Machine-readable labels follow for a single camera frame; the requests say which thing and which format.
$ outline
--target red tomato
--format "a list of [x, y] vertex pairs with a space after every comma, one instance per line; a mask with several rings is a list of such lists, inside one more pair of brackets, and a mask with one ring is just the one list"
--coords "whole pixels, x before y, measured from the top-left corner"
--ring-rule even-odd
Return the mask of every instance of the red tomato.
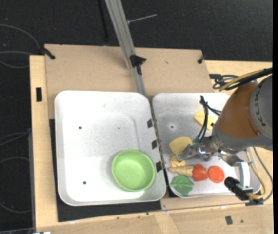
[[208, 178], [206, 168], [201, 164], [196, 164], [193, 168], [193, 179], [195, 181], [201, 181]]

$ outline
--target black floor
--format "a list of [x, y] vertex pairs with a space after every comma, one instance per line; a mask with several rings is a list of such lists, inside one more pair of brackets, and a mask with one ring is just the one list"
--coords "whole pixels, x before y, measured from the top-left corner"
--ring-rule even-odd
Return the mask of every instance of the black floor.
[[[0, 0], [0, 23], [19, 27], [45, 43], [117, 46], [103, 0], [105, 39], [97, 0]], [[207, 59], [272, 61], [273, 0], [122, 0], [136, 47], [201, 49]], [[34, 41], [21, 31], [0, 27], [0, 51], [36, 54]], [[12, 66], [28, 56], [1, 54]], [[31, 129], [29, 69], [0, 64], [0, 139]], [[0, 161], [28, 158], [27, 135], [0, 146]], [[0, 164], [0, 203], [16, 212], [31, 208], [29, 164], [10, 159]], [[30, 213], [0, 207], [0, 230], [32, 226]]]

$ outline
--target black bracket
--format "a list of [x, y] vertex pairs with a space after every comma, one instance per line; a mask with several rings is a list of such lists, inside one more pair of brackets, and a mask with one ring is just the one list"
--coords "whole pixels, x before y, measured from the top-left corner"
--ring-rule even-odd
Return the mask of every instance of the black bracket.
[[202, 58], [200, 60], [198, 60], [198, 64], [202, 64], [203, 61], [205, 60], [206, 55], [203, 55]]
[[253, 189], [250, 188], [242, 189], [238, 187], [240, 181], [232, 177], [227, 177], [224, 181], [224, 184], [230, 191], [236, 194], [237, 198], [241, 199], [242, 201], [249, 200], [247, 193], [253, 192]]
[[146, 58], [139, 57], [139, 56], [136, 56], [136, 55], [131, 55], [130, 56], [131, 65], [133, 66], [133, 68], [136, 67], [138, 75], [142, 75], [141, 65], [146, 60], [147, 60]]
[[50, 57], [51, 60], [55, 59], [56, 57], [48, 50], [46, 49], [45, 47], [41, 47], [39, 50], [38, 50], [38, 53], [40, 55], [47, 55]]

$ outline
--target yellow cable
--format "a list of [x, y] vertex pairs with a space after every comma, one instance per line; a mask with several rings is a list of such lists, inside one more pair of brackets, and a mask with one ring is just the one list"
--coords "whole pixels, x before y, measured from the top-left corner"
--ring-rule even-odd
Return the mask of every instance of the yellow cable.
[[[248, 153], [248, 151], [246, 150], [245, 152], [246, 152], [246, 156], [247, 156], [248, 161], [249, 161], [249, 162], [252, 162], [251, 157], [250, 157], [250, 154]], [[256, 171], [256, 169], [255, 169], [253, 163], [251, 163], [251, 167], [252, 167], [252, 169], [253, 169], [253, 171], [254, 171], [256, 177], [259, 179], [259, 181], [260, 181], [260, 183], [261, 183], [261, 185], [262, 185], [262, 187], [263, 187], [263, 193], [262, 193], [262, 195], [257, 195], [257, 194], [254, 194], [254, 193], [247, 193], [246, 195], [247, 195], [250, 199], [262, 199], [262, 198], [265, 197], [265, 192], [266, 192], [265, 185], [264, 185], [262, 179], [260, 178], [258, 172]]]
[[240, 80], [242, 80], [242, 79], [244, 79], [244, 78], [247, 78], [247, 77], [249, 77], [249, 76], [253, 76], [253, 75], [255, 75], [255, 74], [258, 74], [258, 73], [260, 73], [260, 72], [262, 72], [262, 71], [264, 71], [264, 70], [261, 69], [261, 70], [258, 70], [258, 71], [253, 71], [253, 72], [247, 73], [247, 74], [245, 74], [245, 75], [242, 75], [242, 76], [240, 76], [240, 77], [237, 77], [237, 78], [231, 80], [230, 82], [226, 83], [225, 85], [223, 85], [223, 86], [219, 89], [219, 91], [222, 91], [222, 90], [226, 89], [227, 87], [229, 87], [230, 85], [232, 85], [232, 84], [234, 84], [234, 83], [236, 83], [236, 82], [238, 82], [238, 81], [240, 81]]

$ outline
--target black clip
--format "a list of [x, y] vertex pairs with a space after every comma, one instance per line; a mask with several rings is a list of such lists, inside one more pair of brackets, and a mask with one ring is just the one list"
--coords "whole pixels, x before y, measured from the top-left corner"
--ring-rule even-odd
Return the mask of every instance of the black clip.
[[47, 55], [47, 56], [49, 56], [51, 60], [56, 58], [48, 49], [46, 49], [44, 47], [41, 47], [40, 49], [38, 49], [38, 53], [40, 55]]
[[130, 61], [131, 61], [131, 65], [137, 68], [137, 73], [138, 75], [142, 75], [142, 71], [141, 71], [141, 65], [146, 61], [146, 58], [143, 57], [139, 57], [136, 55], [131, 55], [130, 56]]
[[198, 64], [202, 64], [203, 61], [205, 60], [206, 55], [203, 55], [202, 58], [200, 60], [198, 60]]

